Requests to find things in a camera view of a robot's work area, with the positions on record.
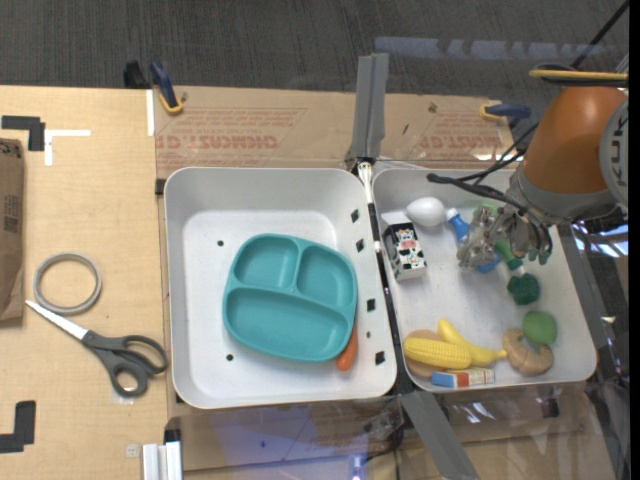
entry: scissor blade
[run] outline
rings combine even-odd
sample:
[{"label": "scissor blade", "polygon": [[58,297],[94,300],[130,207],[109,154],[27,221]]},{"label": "scissor blade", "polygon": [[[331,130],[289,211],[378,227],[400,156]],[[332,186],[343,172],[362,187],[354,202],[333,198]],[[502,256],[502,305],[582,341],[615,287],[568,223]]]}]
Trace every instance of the scissor blade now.
[{"label": "scissor blade", "polygon": [[27,306],[33,309],[36,313],[40,313],[49,322],[56,324],[62,330],[67,331],[71,336],[82,341],[84,335],[89,332],[88,329],[80,327],[78,324],[74,324],[71,320],[67,320],[65,317],[60,316],[53,311],[49,311],[47,308],[43,308],[40,304],[37,304],[31,300],[25,301]]}]

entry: scissor handle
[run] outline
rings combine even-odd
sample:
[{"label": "scissor handle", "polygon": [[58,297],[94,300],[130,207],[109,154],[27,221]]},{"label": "scissor handle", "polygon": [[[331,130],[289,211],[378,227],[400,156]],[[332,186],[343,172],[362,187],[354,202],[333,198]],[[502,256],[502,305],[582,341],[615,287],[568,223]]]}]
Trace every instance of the scissor handle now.
[{"label": "scissor handle", "polygon": [[[134,366],[142,368],[143,372],[147,375],[161,373],[167,369],[169,364],[167,354],[162,346],[157,341],[147,338],[146,336],[132,334],[118,338],[106,338],[93,331],[88,331],[82,338],[82,343],[96,353],[98,351],[110,352],[112,355],[116,356],[118,361],[129,362]],[[145,348],[151,348],[154,351],[151,356],[157,356],[159,362],[154,362],[147,354],[132,350],[130,345],[134,344],[142,344],[145,345]],[[105,354],[98,354],[98,357],[100,357],[103,362],[104,356]],[[111,370],[111,367],[114,364],[116,363],[111,361],[109,365],[105,365],[108,366],[109,370]],[[120,363],[117,364],[119,365],[118,368],[120,368],[120,371],[124,371],[120,366]]]},{"label": "scissor handle", "polygon": [[[138,396],[147,390],[149,374],[142,366],[129,359],[120,357],[108,349],[92,347],[91,350],[93,350],[106,367],[109,378],[111,379],[111,385],[119,395],[124,397]],[[136,381],[135,387],[124,386],[118,377],[121,373],[131,375]]]}]

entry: paper bag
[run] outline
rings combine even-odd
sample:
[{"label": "paper bag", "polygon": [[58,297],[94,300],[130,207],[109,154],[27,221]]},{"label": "paper bag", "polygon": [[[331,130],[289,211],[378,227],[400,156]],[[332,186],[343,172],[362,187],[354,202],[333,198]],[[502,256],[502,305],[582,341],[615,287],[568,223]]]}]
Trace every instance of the paper bag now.
[{"label": "paper bag", "polygon": [[17,140],[0,139],[0,320],[22,316],[24,155]]}]

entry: toy egg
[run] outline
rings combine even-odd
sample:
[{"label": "toy egg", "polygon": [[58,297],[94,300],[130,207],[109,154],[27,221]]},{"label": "toy egg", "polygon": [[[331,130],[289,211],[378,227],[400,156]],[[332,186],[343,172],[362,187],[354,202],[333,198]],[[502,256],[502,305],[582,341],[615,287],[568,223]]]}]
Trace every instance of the toy egg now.
[{"label": "toy egg", "polygon": [[407,217],[422,226],[438,226],[445,221],[445,208],[440,199],[421,197],[409,203]]}]

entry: blue clamp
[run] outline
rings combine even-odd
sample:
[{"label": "blue clamp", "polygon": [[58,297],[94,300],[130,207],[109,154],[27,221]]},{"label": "blue clamp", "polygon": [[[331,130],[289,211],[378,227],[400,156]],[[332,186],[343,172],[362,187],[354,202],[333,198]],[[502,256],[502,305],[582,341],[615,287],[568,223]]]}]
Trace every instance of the blue clamp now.
[{"label": "blue clamp", "polygon": [[518,103],[499,103],[491,106],[484,104],[480,105],[480,116],[491,121],[497,121],[501,117],[513,117],[509,123],[513,127],[520,119],[531,117],[531,109]]},{"label": "blue clamp", "polygon": [[176,93],[169,80],[169,75],[157,60],[151,63],[151,76],[154,83],[160,87],[160,103],[169,114],[179,114],[182,112],[182,102],[176,98]]}]

